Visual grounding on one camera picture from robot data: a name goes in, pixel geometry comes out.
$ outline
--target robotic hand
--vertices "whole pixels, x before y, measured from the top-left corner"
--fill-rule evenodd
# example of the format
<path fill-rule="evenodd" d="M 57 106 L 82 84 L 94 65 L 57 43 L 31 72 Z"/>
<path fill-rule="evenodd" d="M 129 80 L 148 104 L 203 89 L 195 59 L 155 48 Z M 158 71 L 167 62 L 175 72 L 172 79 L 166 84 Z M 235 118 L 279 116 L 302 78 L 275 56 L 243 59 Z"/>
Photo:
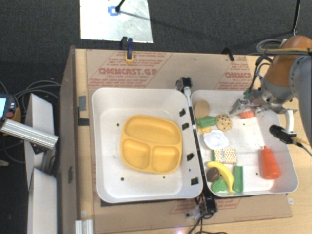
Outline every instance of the robotic hand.
<path fill-rule="evenodd" d="M 278 114 L 291 115 L 283 107 L 286 101 L 294 97 L 299 100 L 301 120 L 311 145 L 311 39 L 294 36 L 280 45 L 279 49 L 268 50 L 266 45 L 276 45 L 276 40 L 267 40 L 258 44 L 258 51 L 263 55 L 256 63 L 256 70 L 250 88 L 244 93 L 244 99 L 238 99 L 230 115 L 253 110 L 255 115 L 263 110 L 273 110 Z M 267 55 L 276 55 L 271 60 Z M 258 66 L 263 59 L 271 62 L 264 77 L 259 75 Z M 260 77 L 261 87 L 253 89 L 256 77 Z M 290 133 L 292 125 L 287 123 Z"/>

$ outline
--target black floor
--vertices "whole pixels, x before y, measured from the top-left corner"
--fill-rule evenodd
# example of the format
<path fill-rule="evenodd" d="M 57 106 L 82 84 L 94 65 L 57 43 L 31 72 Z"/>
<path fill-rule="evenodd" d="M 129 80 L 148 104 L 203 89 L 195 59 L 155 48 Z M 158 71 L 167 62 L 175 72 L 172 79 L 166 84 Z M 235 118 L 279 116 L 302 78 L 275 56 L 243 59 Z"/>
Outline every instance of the black floor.
<path fill-rule="evenodd" d="M 220 53 L 227 46 L 252 53 L 263 39 L 292 35 L 296 1 L 148 0 L 154 43 L 134 48 Z M 297 31 L 309 38 L 311 15 L 312 0 L 301 0 Z M 118 42 L 81 40 L 79 20 L 79 0 L 0 0 L 0 81 L 9 93 L 38 80 L 61 82 L 70 45 L 119 48 Z M 8 138 L 6 146 L 14 143 Z M 10 154 L 23 159 L 21 147 Z M 4 151 L 0 159 L 8 161 Z M 24 165 L 0 167 L 0 233 L 26 233 L 27 202 Z"/>

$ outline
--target ketchup bottle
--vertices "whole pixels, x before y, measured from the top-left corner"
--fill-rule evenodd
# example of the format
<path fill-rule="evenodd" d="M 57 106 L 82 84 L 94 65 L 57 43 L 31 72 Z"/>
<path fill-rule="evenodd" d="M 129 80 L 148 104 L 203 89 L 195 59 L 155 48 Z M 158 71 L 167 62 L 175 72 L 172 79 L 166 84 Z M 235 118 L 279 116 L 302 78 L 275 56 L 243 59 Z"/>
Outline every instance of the ketchup bottle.
<path fill-rule="evenodd" d="M 261 161 L 263 176 L 265 179 L 276 179 L 280 176 L 279 168 L 276 164 L 273 153 L 267 146 L 261 151 Z"/>

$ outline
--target white tray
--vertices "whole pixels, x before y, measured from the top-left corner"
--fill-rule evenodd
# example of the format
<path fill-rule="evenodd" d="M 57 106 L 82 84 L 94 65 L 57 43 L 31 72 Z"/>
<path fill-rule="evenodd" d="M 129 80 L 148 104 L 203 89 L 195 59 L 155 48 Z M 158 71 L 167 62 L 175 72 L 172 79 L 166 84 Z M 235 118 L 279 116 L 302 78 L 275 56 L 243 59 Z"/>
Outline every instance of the white tray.
<path fill-rule="evenodd" d="M 106 202 L 194 198 L 203 188 L 186 97 L 172 89 L 100 88 L 92 96 L 97 193 Z M 162 117 L 189 128 L 182 131 L 181 164 L 166 175 L 129 168 L 120 155 L 124 122 L 132 115 Z M 187 161 L 187 155 L 194 157 Z"/>
<path fill-rule="evenodd" d="M 192 104 L 195 105 L 198 101 L 205 100 L 210 106 L 209 116 L 229 115 L 232 105 L 242 96 L 242 91 L 197 90 L 192 94 Z M 233 194 L 219 192 L 215 195 L 231 197 L 295 191 L 298 187 L 298 178 L 288 147 L 269 132 L 271 125 L 280 125 L 277 114 L 273 111 L 265 111 L 258 117 L 241 119 L 240 116 L 234 116 L 231 120 L 233 128 L 224 134 L 230 141 L 229 146 L 236 150 L 237 165 L 243 166 L 244 191 Z M 205 145 L 202 136 L 203 134 L 198 133 L 206 172 L 208 167 L 205 164 L 212 161 L 213 152 Z M 272 150 L 280 170 L 280 177 L 275 180 L 266 180 L 262 176 L 260 151 L 264 145 Z M 234 165 L 226 166 L 234 174 Z"/>

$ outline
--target yellow banana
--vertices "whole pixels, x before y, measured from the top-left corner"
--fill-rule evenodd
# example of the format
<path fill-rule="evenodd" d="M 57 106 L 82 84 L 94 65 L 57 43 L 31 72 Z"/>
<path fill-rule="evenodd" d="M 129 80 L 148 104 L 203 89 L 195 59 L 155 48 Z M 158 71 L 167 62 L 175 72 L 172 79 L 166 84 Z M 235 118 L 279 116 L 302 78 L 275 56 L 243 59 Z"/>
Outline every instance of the yellow banana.
<path fill-rule="evenodd" d="M 229 192 L 232 193 L 233 192 L 234 177 L 233 177 L 233 174 L 231 173 L 231 171 L 229 170 L 229 168 L 227 168 L 221 162 L 217 162 L 217 161 L 208 162 L 207 166 L 209 168 L 216 167 L 219 170 L 220 174 L 224 178 L 225 183 L 227 184 L 227 186 L 229 188 Z"/>

